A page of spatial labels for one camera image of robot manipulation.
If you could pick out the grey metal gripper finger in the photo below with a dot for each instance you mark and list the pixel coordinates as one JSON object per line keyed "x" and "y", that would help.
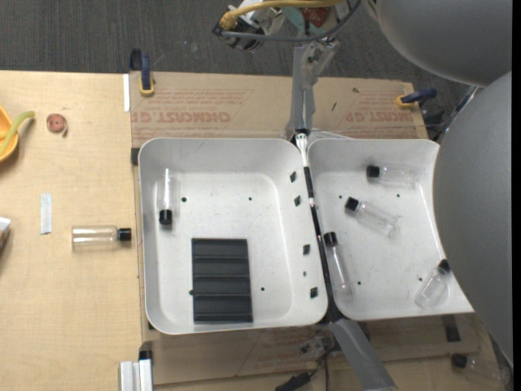
{"x": 329, "y": 53}
{"x": 312, "y": 65}

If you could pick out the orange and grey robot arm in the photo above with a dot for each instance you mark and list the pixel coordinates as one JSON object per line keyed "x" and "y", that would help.
{"x": 447, "y": 23}

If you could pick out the brown cardboard board red print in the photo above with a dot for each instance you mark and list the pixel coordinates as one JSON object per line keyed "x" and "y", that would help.
{"x": 228, "y": 108}

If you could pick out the thin black and white rod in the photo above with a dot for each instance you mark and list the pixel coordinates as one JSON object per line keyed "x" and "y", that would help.
{"x": 309, "y": 185}

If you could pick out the clear bottle with black cap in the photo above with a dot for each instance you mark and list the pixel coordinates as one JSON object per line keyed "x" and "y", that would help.
{"x": 432, "y": 287}
{"x": 392, "y": 175}
{"x": 337, "y": 263}
{"x": 372, "y": 216}
{"x": 167, "y": 194}
{"x": 480, "y": 368}
{"x": 95, "y": 238}

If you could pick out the white plastic tray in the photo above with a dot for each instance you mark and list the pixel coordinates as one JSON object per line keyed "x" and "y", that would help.
{"x": 228, "y": 202}
{"x": 378, "y": 259}

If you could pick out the black ribbed rack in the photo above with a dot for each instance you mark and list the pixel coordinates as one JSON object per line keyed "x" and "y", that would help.
{"x": 221, "y": 279}

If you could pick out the orange divided plate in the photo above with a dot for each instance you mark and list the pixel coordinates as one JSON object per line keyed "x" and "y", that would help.
{"x": 7, "y": 137}

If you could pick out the white carton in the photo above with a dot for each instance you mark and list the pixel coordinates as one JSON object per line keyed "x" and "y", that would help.
{"x": 4, "y": 234}

